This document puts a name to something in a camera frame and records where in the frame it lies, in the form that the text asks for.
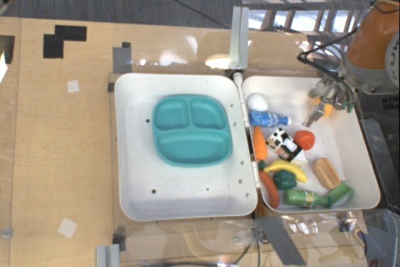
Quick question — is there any dark green pepper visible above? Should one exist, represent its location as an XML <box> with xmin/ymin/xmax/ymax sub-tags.
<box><xmin>272</xmin><ymin>169</ymin><xmax>298</xmax><ymax>191</ymax></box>

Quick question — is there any yellow orange toy fruit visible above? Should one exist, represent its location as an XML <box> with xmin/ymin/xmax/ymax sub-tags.
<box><xmin>312</xmin><ymin>97</ymin><xmax>334</xmax><ymax>118</ymax></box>

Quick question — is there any red sausage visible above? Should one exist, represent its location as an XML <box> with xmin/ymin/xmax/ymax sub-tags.
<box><xmin>258</xmin><ymin>169</ymin><xmax>281</xmax><ymax>209</ymax></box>

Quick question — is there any blue bottle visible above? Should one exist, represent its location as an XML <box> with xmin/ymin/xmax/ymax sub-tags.
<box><xmin>248</xmin><ymin>110</ymin><xmax>293</xmax><ymax>129</ymax></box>

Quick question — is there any cow print carton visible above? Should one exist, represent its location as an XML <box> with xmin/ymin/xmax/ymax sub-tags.
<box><xmin>265</xmin><ymin>126</ymin><xmax>308</xmax><ymax>167</ymax></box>

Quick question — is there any tan hot dog bun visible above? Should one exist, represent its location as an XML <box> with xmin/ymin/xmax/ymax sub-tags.
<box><xmin>311</xmin><ymin>157</ymin><xmax>342</xmax><ymax>191</ymax></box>

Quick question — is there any red tomato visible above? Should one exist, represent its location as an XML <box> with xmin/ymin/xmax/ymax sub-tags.
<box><xmin>293</xmin><ymin>130</ymin><xmax>316</xmax><ymax>151</ymax></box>

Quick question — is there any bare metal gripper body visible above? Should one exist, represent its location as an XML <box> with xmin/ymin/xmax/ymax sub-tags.
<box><xmin>308</xmin><ymin>74</ymin><xmax>354</xmax><ymax>110</ymax></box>

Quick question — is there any white plastic tray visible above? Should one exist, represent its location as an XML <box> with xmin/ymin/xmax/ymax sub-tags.
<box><xmin>114</xmin><ymin>73</ymin><xmax>259</xmax><ymax>222</ymax></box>
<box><xmin>242</xmin><ymin>75</ymin><xmax>381</xmax><ymax>214</ymax></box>

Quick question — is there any white egg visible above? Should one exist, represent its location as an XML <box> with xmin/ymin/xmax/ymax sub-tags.
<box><xmin>247</xmin><ymin>93</ymin><xmax>269</xmax><ymax>113</ymax></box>

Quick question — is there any green bottle with yellow label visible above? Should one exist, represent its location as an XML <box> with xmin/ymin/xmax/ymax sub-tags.
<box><xmin>282</xmin><ymin>189</ymin><xmax>334</xmax><ymax>209</ymax></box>

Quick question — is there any yellow banana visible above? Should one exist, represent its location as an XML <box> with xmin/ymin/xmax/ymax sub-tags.
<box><xmin>263</xmin><ymin>159</ymin><xmax>308</xmax><ymax>184</ymax></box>

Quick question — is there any green tapered toy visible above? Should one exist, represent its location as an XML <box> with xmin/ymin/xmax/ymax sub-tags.
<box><xmin>326</xmin><ymin>180</ymin><xmax>355</xmax><ymax>207</ymax></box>

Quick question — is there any teal divided plate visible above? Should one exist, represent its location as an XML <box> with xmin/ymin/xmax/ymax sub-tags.
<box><xmin>152</xmin><ymin>94</ymin><xmax>233</xmax><ymax>168</ymax></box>

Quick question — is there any orange carrot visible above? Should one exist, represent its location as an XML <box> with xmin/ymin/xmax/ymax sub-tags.
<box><xmin>252</xmin><ymin>126</ymin><xmax>269</xmax><ymax>171</ymax></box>

